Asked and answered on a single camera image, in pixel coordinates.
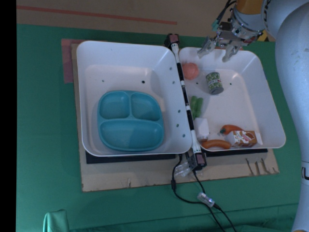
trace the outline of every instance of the tin can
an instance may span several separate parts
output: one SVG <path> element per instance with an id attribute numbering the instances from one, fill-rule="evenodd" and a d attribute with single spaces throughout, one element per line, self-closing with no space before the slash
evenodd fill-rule
<path id="1" fill-rule="evenodd" d="M 208 83 L 210 94 L 217 95 L 223 92 L 222 82 L 220 79 L 220 74 L 218 72 L 209 73 L 206 76 L 206 80 Z"/>

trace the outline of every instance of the blue plate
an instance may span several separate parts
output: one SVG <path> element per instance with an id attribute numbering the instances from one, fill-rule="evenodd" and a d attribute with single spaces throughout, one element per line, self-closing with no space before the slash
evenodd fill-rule
<path id="1" fill-rule="evenodd" d="M 109 148 L 147 151 L 164 139 L 160 106 L 149 94 L 118 90 L 105 93 L 98 103 L 98 132 Z"/>

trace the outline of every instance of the green surface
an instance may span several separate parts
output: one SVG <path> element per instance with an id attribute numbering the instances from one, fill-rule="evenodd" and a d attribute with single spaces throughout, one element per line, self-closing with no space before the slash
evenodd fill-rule
<path id="1" fill-rule="evenodd" d="M 41 232 L 45 214 L 60 209 L 67 211 L 70 230 L 108 226 L 106 231 L 125 231 L 123 224 L 130 231 L 217 228 L 208 209 L 178 200 L 170 185 L 82 193 L 74 90 L 73 84 L 64 84 L 61 39 L 162 45 L 165 37 L 17 25 L 17 232 Z M 180 47 L 200 47 L 204 38 L 180 40 Z M 203 186 L 235 225 L 265 225 L 282 218 L 288 228 L 300 191 L 299 143 L 277 77 L 275 44 L 256 42 L 246 50 L 261 59 L 286 133 L 285 146 L 274 150 L 280 174 L 213 180 Z M 177 187 L 194 201 L 200 192 L 197 183 Z"/>

